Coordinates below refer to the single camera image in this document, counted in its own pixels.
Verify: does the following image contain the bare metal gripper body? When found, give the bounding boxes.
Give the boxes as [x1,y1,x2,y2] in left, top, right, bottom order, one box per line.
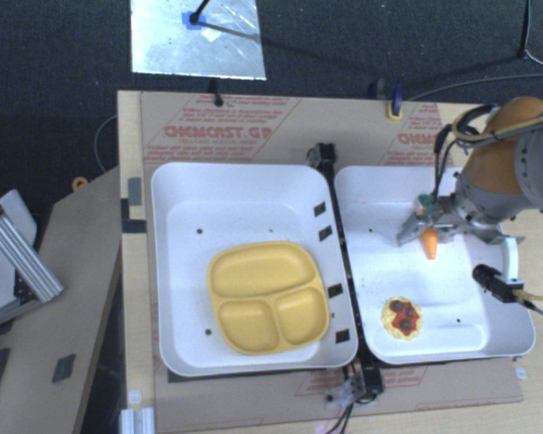
[421,195,504,245]

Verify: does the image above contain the orange toy carrot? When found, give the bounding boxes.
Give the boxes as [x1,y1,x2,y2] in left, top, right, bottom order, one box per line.
[421,226,440,262]

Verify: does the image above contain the white plastic tray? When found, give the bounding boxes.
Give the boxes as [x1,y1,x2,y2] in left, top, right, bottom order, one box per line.
[150,161,360,378]
[333,165,538,366]

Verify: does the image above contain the thin black rod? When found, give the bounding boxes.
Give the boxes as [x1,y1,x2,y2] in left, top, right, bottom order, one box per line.
[324,167,375,371]

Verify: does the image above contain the yellow and red toy pizza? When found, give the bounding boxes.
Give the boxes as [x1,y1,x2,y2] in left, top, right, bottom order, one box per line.
[380,296,424,343]

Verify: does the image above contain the yellow divided plate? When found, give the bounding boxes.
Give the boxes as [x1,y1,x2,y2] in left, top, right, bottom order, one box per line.
[206,240,331,357]

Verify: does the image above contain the brown cardboard board red print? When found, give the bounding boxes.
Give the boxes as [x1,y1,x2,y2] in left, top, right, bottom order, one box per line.
[139,90,525,434]

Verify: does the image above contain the black cylinder on white bracket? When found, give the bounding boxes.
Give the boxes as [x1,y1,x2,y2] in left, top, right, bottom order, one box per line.
[472,236,526,305]

